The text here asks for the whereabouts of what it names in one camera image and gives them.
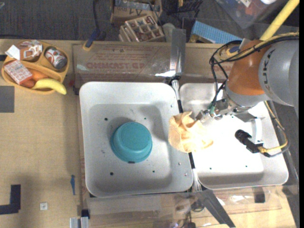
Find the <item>white sink basin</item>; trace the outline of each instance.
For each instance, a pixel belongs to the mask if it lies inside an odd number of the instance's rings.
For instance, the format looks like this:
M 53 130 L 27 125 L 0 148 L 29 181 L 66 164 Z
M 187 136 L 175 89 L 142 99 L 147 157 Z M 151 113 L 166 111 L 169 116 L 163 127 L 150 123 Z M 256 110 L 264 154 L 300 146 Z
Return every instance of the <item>white sink basin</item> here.
M 215 95 L 213 84 L 184 84 L 180 98 L 184 111 L 193 111 L 196 117 L 206 110 Z M 279 145 L 264 103 L 249 110 L 262 118 L 262 140 L 266 148 Z M 252 135 L 251 123 L 224 116 L 221 120 L 210 118 L 203 124 L 214 143 L 202 151 L 193 153 L 194 164 L 200 183 L 208 189 L 231 189 L 253 186 L 281 185 L 288 179 L 288 169 L 283 155 L 267 158 L 260 153 L 252 154 L 235 138 L 242 129 Z
M 188 154 L 168 143 L 169 118 L 179 113 L 174 90 L 163 83 L 89 82 L 79 92 L 85 181 L 91 194 L 110 197 L 181 192 L 193 176 Z M 150 156 L 135 164 L 111 150 L 117 127 L 135 121 L 152 135 Z

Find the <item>gray carpet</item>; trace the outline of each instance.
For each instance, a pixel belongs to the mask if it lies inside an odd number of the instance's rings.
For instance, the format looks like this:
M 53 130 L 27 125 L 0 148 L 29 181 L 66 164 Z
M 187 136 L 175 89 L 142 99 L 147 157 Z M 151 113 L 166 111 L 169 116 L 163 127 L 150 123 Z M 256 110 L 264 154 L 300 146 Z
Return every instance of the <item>gray carpet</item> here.
M 92 0 L 0 0 L 0 2 L 5 2 L 5 6 L 0 9 L 0 38 L 86 40 L 95 28 Z M 106 40 L 118 40 L 118 28 L 112 27 L 109 21 L 109 0 L 100 0 L 96 8 L 99 25 L 102 30 L 107 32 Z M 261 22 L 270 23 L 279 9 L 281 8 L 278 8 Z M 193 16 L 193 14 L 187 13 L 180 15 L 178 19 L 166 15 L 164 12 L 161 21 L 162 23 L 171 22 L 176 27 L 181 28 L 181 17 L 189 19 Z M 231 20 L 229 15 L 214 0 L 203 1 L 198 18 L 204 21 L 208 19 Z M 284 25 L 299 27 L 299 6 Z M 245 35 L 237 26 L 230 26 L 230 29 L 239 36 Z M 258 38 L 260 36 L 252 34 L 252 31 L 246 33 L 249 33 L 250 37 Z M 294 162 L 294 169 L 299 174 L 299 119 L 292 107 L 276 105 L 275 108 L 291 141 L 291 161 Z M 297 178 L 291 175 L 289 183 L 296 182 Z M 299 227 L 299 194 L 289 195 L 289 201 Z

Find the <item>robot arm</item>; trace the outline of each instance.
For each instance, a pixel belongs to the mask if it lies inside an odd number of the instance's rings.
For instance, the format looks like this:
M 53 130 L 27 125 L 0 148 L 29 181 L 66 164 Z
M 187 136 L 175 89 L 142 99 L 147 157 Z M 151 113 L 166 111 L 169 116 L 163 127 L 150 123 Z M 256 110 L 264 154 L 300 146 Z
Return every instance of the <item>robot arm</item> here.
M 237 114 L 266 100 L 294 106 L 299 114 L 299 33 L 292 34 L 293 37 L 269 46 L 266 43 L 265 47 L 235 61 L 223 99 L 215 104 L 216 115 Z M 242 51 L 258 47 L 259 43 L 259 40 L 251 41 Z

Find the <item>food package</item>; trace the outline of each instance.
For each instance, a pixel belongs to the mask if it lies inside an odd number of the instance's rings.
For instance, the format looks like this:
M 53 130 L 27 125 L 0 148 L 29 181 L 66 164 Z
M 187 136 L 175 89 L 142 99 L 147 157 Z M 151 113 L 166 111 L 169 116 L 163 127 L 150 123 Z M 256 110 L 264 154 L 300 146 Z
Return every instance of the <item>food package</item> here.
M 4 71 L 18 84 L 21 85 L 24 82 L 30 80 L 32 73 L 20 62 L 12 61 L 4 66 Z
M 37 40 L 25 40 L 12 45 L 5 54 L 17 60 L 33 60 L 42 53 L 42 44 Z

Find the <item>wooden countertop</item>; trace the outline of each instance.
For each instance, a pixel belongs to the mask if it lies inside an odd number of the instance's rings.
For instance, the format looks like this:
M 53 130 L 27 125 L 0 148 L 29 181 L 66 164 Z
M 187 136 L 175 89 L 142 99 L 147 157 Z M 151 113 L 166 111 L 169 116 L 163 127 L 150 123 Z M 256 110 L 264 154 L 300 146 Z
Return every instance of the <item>wooden countertop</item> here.
M 0 55 L 17 41 L 0 39 Z M 72 45 L 82 43 L 45 41 L 64 49 L 71 58 Z M 69 86 L 73 78 L 71 66 L 64 81 L 67 95 L 36 95 L 15 88 L 15 112 L 0 113 L 0 205 L 9 203 L 10 186 L 21 184 L 21 210 L 16 214 L 0 215 L 2 227 L 67 228 L 69 219 L 80 214 L 83 201 L 76 106 L 79 99 Z M 9 84 L 0 77 L 0 86 L 3 85 Z M 76 195 L 72 193 L 71 175 L 75 175 Z M 238 228 L 295 228 L 287 199 L 280 189 L 277 198 L 279 209 L 230 217 Z M 42 202 L 48 203 L 48 210 L 39 210 Z M 197 225 L 206 224 L 210 219 L 194 217 Z M 115 227 L 140 226 L 117 224 Z

